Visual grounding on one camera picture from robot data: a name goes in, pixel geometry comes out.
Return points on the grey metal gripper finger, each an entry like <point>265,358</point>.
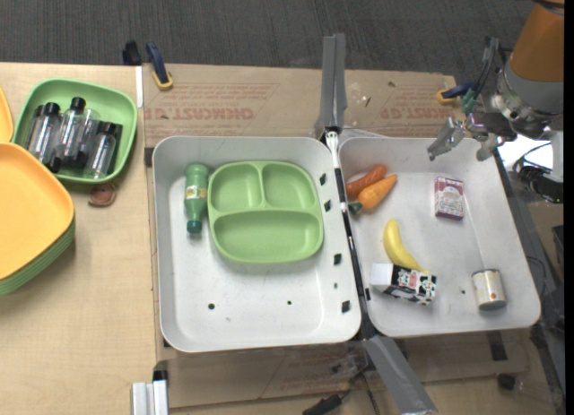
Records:
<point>446,137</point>
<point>488,149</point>

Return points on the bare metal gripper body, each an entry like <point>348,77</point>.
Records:
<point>498,124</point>

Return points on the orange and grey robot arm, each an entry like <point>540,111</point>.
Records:
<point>538,41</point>

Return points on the pink carton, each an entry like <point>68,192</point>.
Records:
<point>448,198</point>

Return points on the orange carrot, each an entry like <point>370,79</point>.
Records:
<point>376,193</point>

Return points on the orange-brown sausage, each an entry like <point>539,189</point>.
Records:
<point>365,180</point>

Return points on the white plastic tray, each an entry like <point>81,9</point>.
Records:
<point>251,301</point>
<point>448,247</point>

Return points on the yellow banana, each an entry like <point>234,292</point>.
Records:
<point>394,243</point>

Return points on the white can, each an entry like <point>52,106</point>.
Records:
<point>489,290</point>

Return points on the thin black and white rod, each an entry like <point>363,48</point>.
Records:
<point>353,247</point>

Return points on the black and white carton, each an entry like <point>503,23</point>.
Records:
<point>408,285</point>

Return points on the brown cardboard board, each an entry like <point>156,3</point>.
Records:
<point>269,104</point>

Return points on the green divided plate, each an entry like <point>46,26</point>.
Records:
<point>266,234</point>

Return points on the green plastic bottle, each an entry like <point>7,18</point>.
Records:
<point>196,193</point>

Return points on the clear plastic bottle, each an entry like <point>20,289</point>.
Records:
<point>72,128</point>
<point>101,153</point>
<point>45,133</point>

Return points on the yellow plate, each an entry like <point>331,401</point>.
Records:
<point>4,117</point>
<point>31,207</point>

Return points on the black cylinder on white bracket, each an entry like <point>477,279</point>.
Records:
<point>542,184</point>

